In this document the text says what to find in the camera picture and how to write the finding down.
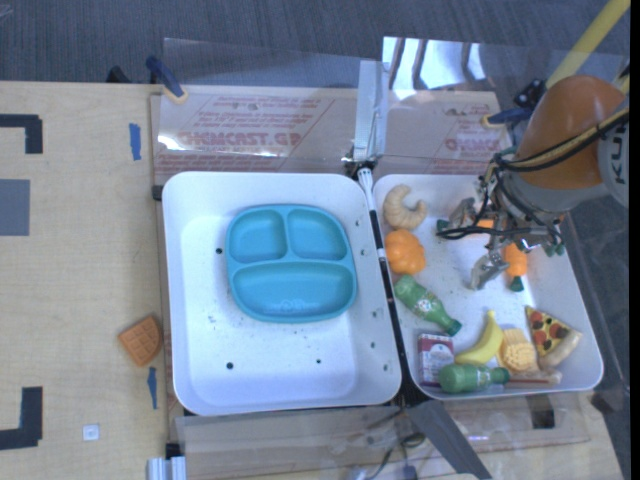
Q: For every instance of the orange waffle biscuit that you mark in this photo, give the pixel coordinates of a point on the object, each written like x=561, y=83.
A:
x=141, y=341

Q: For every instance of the thin black and white rod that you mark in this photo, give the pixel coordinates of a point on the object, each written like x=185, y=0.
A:
x=384, y=263

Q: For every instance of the yellow corn cob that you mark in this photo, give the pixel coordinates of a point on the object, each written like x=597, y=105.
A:
x=520, y=355

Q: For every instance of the blue divided plate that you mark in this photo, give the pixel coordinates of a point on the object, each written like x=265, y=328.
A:
x=292, y=278

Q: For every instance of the tan croissant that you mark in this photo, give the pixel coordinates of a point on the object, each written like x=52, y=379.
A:
x=397, y=210

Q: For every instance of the white plastic tray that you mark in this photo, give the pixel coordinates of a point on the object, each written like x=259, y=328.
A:
x=452, y=263
x=280, y=368

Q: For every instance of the orange bell pepper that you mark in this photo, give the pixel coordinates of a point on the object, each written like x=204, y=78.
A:
x=404, y=252

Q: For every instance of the yellow banana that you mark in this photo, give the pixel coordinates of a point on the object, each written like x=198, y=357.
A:
x=487, y=343

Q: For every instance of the beige flat stick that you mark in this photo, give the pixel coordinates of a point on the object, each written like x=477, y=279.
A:
x=542, y=377

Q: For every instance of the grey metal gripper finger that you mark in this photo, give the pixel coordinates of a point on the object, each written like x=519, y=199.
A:
x=487, y=269
x=462, y=214

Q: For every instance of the green bottle with round label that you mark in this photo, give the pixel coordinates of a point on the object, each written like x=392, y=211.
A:
x=422, y=303

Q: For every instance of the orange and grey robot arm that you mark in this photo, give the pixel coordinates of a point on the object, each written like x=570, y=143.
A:
x=565, y=133

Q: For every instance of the green bottle with white label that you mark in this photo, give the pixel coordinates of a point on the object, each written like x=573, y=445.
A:
x=467, y=378

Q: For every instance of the brown cardboard board red print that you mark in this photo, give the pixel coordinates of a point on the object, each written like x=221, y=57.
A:
x=260, y=133

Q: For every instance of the red and white carton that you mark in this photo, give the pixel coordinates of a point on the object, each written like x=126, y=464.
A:
x=434, y=358

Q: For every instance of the orange carrot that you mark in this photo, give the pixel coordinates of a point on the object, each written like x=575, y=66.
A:
x=517, y=264

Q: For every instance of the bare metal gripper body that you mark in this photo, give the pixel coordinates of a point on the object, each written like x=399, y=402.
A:
x=520, y=230

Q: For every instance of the pizza slice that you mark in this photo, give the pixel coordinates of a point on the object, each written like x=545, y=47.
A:
x=547, y=330

